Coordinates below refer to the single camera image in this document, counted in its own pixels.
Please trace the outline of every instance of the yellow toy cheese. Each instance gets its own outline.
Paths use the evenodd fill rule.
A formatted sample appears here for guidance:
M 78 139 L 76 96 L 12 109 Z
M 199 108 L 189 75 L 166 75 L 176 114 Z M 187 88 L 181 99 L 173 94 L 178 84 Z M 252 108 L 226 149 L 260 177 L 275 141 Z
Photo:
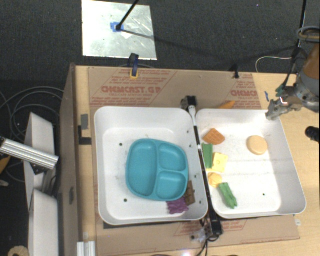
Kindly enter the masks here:
M 217 188 L 222 183 L 222 177 L 218 173 L 211 172 L 208 174 L 208 182 L 210 186 Z
M 221 153 L 213 153 L 213 166 L 211 171 L 224 173 L 228 161 L 228 156 Z

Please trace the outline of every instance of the yellow sponge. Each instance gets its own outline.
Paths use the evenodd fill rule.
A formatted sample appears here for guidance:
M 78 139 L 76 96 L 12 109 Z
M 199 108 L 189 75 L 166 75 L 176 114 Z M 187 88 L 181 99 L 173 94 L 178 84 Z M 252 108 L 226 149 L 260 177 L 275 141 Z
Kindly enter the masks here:
M 224 173 L 228 161 L 228 156 L 221 153 L 213 153 L 212 171 Z

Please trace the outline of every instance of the metal rod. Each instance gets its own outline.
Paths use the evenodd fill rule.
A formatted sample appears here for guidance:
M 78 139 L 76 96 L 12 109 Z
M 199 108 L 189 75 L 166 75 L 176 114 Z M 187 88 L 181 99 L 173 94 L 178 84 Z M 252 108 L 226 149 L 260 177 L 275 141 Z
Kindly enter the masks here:
M 306 9 L 307 9 L 307 0 L 303 0 L 299 29 L 303 28 L 304 25 L 305 25 Z M 296 46 L 297 47 L 301 46 L 301 40 L 300 39 L 298 39 L 298 41 L 296 42 Z
M 135 0 L 133 5 L 130 7 L 130 9 L 128 10 L 128 12 L 126 13 L 126 15 L 123 17 L 123 19 L 121 20 L 121 22 L 115 26 L 115 30 L 120 31 L 121 30 L 121 26 L 124 24 L 124 22 L 126 21 L 126 19 L 128 18 L 128 16 L 130 15 L 130 13 L 132 12 L 132 10 L 135 8 L 135 6 L 137 5 L 137 3 L 140 0 Z

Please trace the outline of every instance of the cardboard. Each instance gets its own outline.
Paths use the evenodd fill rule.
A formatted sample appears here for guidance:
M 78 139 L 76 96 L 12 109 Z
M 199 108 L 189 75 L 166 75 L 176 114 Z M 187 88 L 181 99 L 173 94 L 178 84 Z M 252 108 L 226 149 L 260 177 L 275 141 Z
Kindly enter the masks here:
M 74 115 L 69 115 L 70 118 L 74 118 L 75 127 L 81 127 L 83 115 L 88 118 L 88 126 L 84 125 L 85 129 L 78 131 L 81 137 L 94 141 L 92 117 L 101 106 L 178 108 L 180 101 L 187 95 L 197 96 L 197 110 L 218 108 L 228 101 L 235 101 L 234 108 L 238 109 L 261 109 L 260 102 L 266 101 L 264 95 L 257 92 L 253 75 L 250 73 L 241 73 L 240 79 L 234 79 L 232 72 L 140 69 L 137 80 L 129 79 L 129 73 L 128 68 L 74 68 Z M 71 85 L 67 86 L 66 90 L 70 96 Z M 77 202 L 81 212 L 81 215 L 76 216 L 79 218 L 78 229 L 83 231 L 79 237 L 83 241 L 96 241 L 98 256 L 154 254 L 202 247 L 201 243 L 192 242 L 190 238 L 201 228 L 199 221 L 124 227 L 105 225 L 98 211 L 95 150 L 90 144 L 79 144 L 79 133 L 76 129 L 73 131 L 76 134 L 69 136 L 74 139 L 76 148 L 71 154 L 77 154 L 78 158 Z M 69 142 L 71 140 L 66 136 L 64 138 Z M 66 221 L 67 217 L 64 218 L 64 233 L 70 234 L 70 228 L 74 229 L 75 226 L 73 224 L 71 227 Z M 217 242 L 209 244 L 210 247 L 300 238 L 292 215 L 224 221 L 222 224 L 224 234 Z M 65 255 L 75 254 L 65 250 Z

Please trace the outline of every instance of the white cable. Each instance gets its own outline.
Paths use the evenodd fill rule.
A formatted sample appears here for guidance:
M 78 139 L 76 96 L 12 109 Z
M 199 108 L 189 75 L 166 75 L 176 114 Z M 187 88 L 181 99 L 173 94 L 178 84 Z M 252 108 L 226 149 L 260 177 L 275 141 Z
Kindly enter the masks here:
M 264 56 L 264 57 L 261 57 L 261 58 L 258 58 L 258 60 L 255 62 L 255 71 L 257 73 L 259 73 L 258 71 L 258 62 L 262 59 L 265 59 L 265 58 L 269 58 L 269 59 L 278 59 L 278 60 L 291 60 L 292 58 L 291 57 L 286 57 L 286 58 L 283 58 L 283 57 L 275 57 L 275 56 Z

